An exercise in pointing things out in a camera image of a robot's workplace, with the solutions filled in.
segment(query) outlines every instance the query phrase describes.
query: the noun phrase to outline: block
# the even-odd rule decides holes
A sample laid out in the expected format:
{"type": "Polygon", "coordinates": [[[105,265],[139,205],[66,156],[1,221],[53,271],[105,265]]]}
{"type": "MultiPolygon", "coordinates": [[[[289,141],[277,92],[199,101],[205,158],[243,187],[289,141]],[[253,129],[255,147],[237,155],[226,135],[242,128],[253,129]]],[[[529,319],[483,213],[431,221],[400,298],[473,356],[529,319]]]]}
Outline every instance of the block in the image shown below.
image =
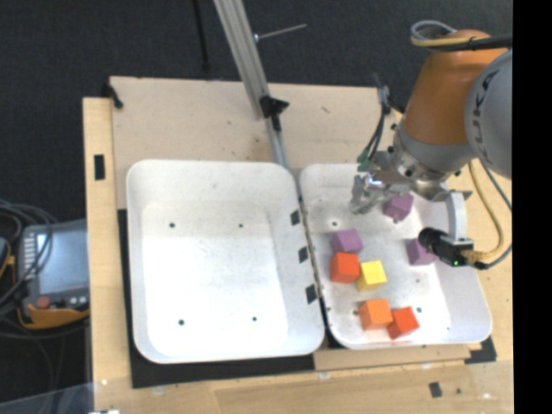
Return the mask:
{"type": "Polygon", "coordinates": [[[396,221],[403,221],[411,212],[414,204],[412,195],[395,196],[383,207],[383,214],[392,217],[396,221]]]}
{"type": "Polygon", "coordinates": [[[359,308],[363,329],[383,329],[393,322],[393,314],[387,299],[367,300],[359,308]]]}
{"type": "Polygon", "coordinates": [[[359,253],[364,248],[356,229],[339,230],[333,235],[329,244],[334,253],[359,253]]]}
{"type": "Polygon", "coordinates": [[[355,281],[359,292],[376,290],[387,282],[386,272],[380,260],[361,262],[361,275],[355,281]]]}
{"type": "Polygon", "coordinates": [[[387,333],[394,340],[406,336],[420,328],[412,307],[399,308],[391,311],[393,322],[387,327],[387,333]]]}
{"type": "Polygon", "coordinates": [[[352,284],[361,274],[359,255],[337,252],[329,261],[329,278],[333,282],[352,284]]]}
{"type": "Polygon", "coordinates": [[[438,256],[432,254],[427,248],[422,247],[417,239],[413,239],[406,244],[406,253],[412,266],[427,266],[439,259],[438,256]]]}

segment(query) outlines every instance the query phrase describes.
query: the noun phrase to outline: orange block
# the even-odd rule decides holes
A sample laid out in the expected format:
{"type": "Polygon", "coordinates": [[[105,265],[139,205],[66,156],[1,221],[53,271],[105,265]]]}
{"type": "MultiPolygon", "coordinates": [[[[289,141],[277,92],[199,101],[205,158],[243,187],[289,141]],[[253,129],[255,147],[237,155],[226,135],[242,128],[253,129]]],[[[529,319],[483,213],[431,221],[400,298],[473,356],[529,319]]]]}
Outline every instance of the orange block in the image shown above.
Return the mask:
{"type": "Polygon", "coordinates": [[[363,329],[382,329],[393,322],[393,314],[387,299],[366,301],[359,309],[363,329]]]}
{"type": "Polygon", "coordinates": [[[387,332],[392,339],[410,334],[420,328],[412,307],[404,307],[393,310],[393,323],[387,327],[387,332]]]}
{"type": "Polygon", "coordinates": [[[352,284],[361,274],[359,255],[337,252],[329,261],[329,278],[333,282],[352,284]]]}

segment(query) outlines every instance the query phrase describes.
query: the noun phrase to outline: black floor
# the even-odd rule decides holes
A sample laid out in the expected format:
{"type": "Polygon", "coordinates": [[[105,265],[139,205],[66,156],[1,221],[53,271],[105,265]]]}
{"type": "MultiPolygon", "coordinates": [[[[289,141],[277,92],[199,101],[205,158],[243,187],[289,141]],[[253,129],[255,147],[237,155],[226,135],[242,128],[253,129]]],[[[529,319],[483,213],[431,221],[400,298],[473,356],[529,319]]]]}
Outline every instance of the black floor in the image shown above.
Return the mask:
{"type": "MultiPolygon", "coordinates": [[[[0,0],[0,199],[85,216],[81,102],[109,76],[237,80],[214,5],[198,1],[209,71],[192,0],[0,0]]],[[[257,34],[307,24],[261,41],[269,82],[373,86],[377,72],[403,105],[427,56],[409,42],[412,23],[491,35],[513,25],[513,0],[243,1],[257,34]]],[[[0,336],[0,402],[47,391],[48,361],[58,387],[85,383],[83,333],[65,345],[0,336]]]]}

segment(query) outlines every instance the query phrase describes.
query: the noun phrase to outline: empty white tray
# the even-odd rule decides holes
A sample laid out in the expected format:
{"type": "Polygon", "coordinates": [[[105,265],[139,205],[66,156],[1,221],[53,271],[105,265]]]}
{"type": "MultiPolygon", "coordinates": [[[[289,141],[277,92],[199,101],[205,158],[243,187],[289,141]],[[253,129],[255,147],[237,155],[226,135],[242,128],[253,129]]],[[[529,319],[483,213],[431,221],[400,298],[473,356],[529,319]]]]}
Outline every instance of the empty white tray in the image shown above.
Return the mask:
{"type": "Polygon", "coordinates": [[[492,319],[471,267],[450,267],[441,261],[410,265],[406,244],[424,227],[449,230],[445,203],[431,203],[414,195],[410,215],[395,223],[383,214],[383,204],[366,215],[348,209],[356,164],[306,167],[300,176],[306,224],[315,255],[329,329],[339,343],[354,349],[399,345],[475,343],[491,333],[492,319]],[[329,244],[340,229],[356,228],[364,243],[360,261],[381,260],[387,283],[378,290],[358,292],[354,284],[329,279],[329,244]],[[411,306],[420,328],[392,341],[386,329],[365,331],[358,308],[371,298],[387,298],[392,309],[411,306]]]}
{"type": "Polygon", "coordinates": [[[151,361],[308,354],[323,340],[292,175],[144,160],[127,177],[132,319],[151,361]]]}

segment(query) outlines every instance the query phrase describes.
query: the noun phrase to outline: red button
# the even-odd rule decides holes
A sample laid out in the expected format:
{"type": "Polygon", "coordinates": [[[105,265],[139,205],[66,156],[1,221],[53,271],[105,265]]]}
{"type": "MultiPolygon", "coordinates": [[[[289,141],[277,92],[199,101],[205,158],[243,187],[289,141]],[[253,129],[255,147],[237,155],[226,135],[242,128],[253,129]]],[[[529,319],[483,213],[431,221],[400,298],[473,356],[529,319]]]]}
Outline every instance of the red button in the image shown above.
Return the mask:
{"type": "Polygon", "coordinates": [[[50,308],[50,298],[48,296],[40,296],[36,299],[36,308],[46,310],[50,308]]]}

